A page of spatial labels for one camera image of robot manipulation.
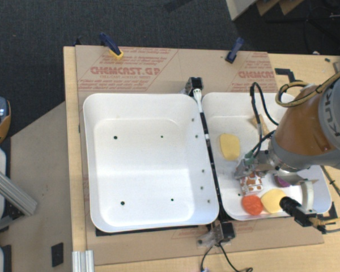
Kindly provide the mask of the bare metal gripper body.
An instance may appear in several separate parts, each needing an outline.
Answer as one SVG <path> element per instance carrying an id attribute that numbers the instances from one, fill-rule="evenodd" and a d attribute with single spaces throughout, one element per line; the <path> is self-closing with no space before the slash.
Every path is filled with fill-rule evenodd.
<path id="1" fill-rule="evenodd" d="M 257 155 L 250 151 L 244 155 L 238 165 L 250 166 L 253 169 L 252 173 L 255 171 L 268 171 L 268 174 L 281 176 L 293 175 L 300 171 L 300 169 L 290 167 L 282 162 L 273 151 L 269 150 L 260 151 Z"/>

